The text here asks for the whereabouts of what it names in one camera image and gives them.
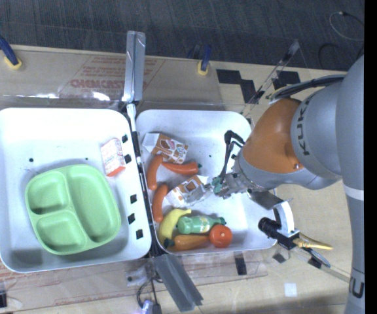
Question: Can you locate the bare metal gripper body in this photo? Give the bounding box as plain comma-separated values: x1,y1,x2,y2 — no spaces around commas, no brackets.
211,171,252,200

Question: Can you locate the brown and white carton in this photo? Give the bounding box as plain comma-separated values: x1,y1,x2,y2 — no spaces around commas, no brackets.
165,174,209,209
141,132,189,165

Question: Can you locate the green bottle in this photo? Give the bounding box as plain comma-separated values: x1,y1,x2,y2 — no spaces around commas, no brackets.
177,215,227,236

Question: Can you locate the red sausage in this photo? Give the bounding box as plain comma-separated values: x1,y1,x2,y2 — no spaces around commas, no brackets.
151,183,170,224
146,154,164,191
161,161,203,177

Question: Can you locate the yellow banana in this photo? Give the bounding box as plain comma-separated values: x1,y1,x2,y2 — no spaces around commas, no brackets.
158,208,192,243

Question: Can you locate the orange round fruit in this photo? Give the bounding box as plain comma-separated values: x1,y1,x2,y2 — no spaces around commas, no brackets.
208,224,233,249

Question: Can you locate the orange carrot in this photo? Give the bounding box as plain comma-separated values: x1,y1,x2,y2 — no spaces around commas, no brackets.
164,234,211,252

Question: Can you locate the white plastic tray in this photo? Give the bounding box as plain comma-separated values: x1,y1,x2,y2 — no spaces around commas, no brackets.
0,107,153,273
135,109,279,256

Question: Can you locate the orange and white carton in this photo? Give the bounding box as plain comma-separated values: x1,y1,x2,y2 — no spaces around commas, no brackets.
100,137,126,177

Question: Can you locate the green divided plate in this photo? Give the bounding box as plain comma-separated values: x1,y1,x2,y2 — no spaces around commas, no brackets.
24,164,122,256

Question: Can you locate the brown cardboard board red print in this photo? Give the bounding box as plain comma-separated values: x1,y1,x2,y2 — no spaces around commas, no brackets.
0,44,268,311

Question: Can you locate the black cylinder on white bracket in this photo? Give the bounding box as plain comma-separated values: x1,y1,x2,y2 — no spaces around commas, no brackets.
257,198,301,251

